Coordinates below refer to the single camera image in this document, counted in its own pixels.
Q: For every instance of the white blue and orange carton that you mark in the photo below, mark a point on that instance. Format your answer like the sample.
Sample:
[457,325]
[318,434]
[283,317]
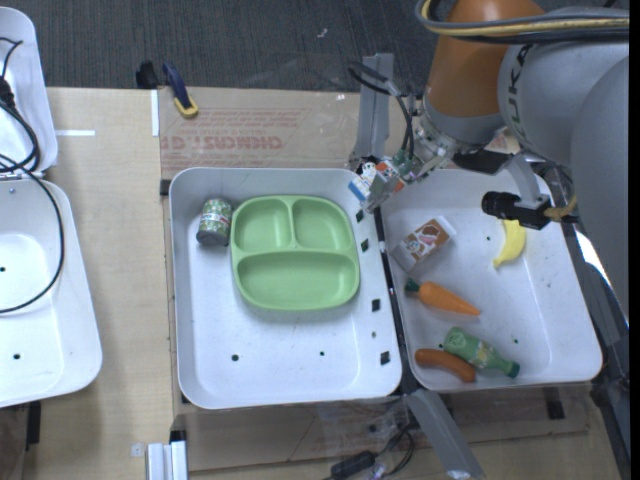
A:
[359,187]

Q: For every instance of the green bottle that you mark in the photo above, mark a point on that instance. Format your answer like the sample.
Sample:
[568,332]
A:
[475,350]

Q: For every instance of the yellow banana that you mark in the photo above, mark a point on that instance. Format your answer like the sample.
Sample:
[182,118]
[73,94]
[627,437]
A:
[512,243]

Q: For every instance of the brown and white carton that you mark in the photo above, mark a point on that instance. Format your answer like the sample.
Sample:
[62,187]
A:
[422,243]

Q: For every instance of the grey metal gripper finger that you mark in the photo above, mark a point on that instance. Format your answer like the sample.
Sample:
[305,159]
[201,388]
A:
[381,191]

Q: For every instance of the green printed can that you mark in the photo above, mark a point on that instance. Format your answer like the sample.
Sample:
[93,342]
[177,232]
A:
[215,223]

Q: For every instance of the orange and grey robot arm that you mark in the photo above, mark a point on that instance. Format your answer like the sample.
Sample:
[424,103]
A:
[550,98]

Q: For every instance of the white plastic tray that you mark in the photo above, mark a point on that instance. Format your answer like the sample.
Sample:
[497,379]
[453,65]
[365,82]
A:
[45,328]
[540,308]
[280,358]
[25,93]

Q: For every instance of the black cylinder on white bracket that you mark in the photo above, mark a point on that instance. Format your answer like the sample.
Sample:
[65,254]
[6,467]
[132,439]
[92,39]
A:
[531,214]

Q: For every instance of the orange sausage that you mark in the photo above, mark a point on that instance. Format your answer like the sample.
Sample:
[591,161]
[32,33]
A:
[445,362]

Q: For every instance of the orange carrot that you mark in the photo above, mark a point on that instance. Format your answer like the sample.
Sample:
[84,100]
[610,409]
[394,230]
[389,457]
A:
[445,300]

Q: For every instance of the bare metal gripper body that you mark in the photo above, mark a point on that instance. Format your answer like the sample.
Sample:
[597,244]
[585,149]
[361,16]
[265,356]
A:
[431,149]

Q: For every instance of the green divided plate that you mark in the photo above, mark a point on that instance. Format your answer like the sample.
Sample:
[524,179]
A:
[295,278]

